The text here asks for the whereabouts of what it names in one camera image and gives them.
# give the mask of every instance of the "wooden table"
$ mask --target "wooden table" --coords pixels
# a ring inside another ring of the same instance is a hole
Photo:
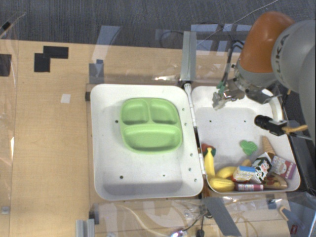
[[[0,41],[0,53],[18,51],[18,81],[11,212],[0,217],[0,235],[5,237],[9,231],[10,237],[74,237],[76,220],[88,218],[89,184],[93,182],[89,179],[91,166],[87,153],[85,91],[89,83],[88,64],[104,59],[109,82],[119,78],[124,81],[127,74],[129,82],[157,83],[155,77],[180,73],[181,50],[32,41],[4,45],[4,41],[7,40]],[[68,47],[69,58],[51,59],[50,73],[35,73],[34,54],[42,53],[44,45]],[[198,78],[218,82],[226,59],[222,53],[200,53],[197,56]],[[69,103],[61,103],[63,94],[71,95]],[[158,211],[170,209],[169,200],[162,199],[157,203]],[[265,213],[264,224],[258,215],[247,216],[253,219],[252,225],[258,233],[289,236],[281,216],[271,210],[265,210]],[[129,220],[129,214],[125,212],[125,220]],[[138,215],[145,217],[142,208],[138,209]],[[255,235],[247,224],[240,222],[237,225],[243,234]],[[135,227],[128,236],[155,236],[140,229]],[[205,221],[204,229],[205,236],[221,235],[214,220]],[[96,236],[106,236],[106,231],[104,226],[97,226]],[[156,231],[170,234],[168,229]],[[119,229],[116,234],[126,236]]]

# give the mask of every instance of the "green heart-shaped toy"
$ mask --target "green heart-shaped toy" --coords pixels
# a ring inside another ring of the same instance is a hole
[[[253,152],[255,152],[258,149],[257,145],[252,141],[242,140],[240,142],[240,146],[244,153],[248,156],[250,156]]]

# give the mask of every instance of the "white plastic tray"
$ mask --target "white plastic tray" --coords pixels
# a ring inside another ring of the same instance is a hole
[[[179,113],[183,143],[169,153],[142,154],[124,146],[119,122],[123,102],[154,97],[172,102]],[[190,106],[175,86],[100,84],[91,92],[94,183],[106,200],[192,197],[201,192],[201,174]]]
[[[200,86],[193,90],[192,99],[201,143],[207,143],[216,148],[214,158],[215,171],[226,166],[238,166],[246,158],[254,161],[263,153],[262,136],[267,136],[276,154],[288,161],[294,162],[294,155],[286,135],[275,136],[254,124],[257,115],[282,119],[282,111],[277,99],[270,104],[258,104],[247,97],[235,102],[228,102],[224,108],[214,110],[212,107],[213,93],[216,87]],[[240,141],[247,140],[256,143],[258,150],[250,157],[239,146]],[[300,185],[299,172],[296,169],[292,180],[287,180],[286,190],[264,190],[264,193],[288,192],[298,189]]]

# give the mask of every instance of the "dark gray floor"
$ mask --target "dark gray floor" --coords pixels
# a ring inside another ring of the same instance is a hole
[[[21,40],[96,43],[102,25],[123,26],[126,45],[150,46],[155,29],[190,30],[192,24],[229,24],[274,0],[0,0],[0,24],[17,11]],[[265,11],[294,20],[316,18],[316,0],[280,0],[239,23],[251,25]],[[290,95],[289,118],[304,123],[298,96]],[[309,144],[315,160],[315,148]]]

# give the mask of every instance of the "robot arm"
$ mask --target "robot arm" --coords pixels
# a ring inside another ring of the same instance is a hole
[[[315,20],[294,23],[279,12],[261,15],[252,26],[233,79],[213,96],[217,110],[245,95],[261,104],[263,89],[279,81],[300,94],[303,115],[315,144]]]

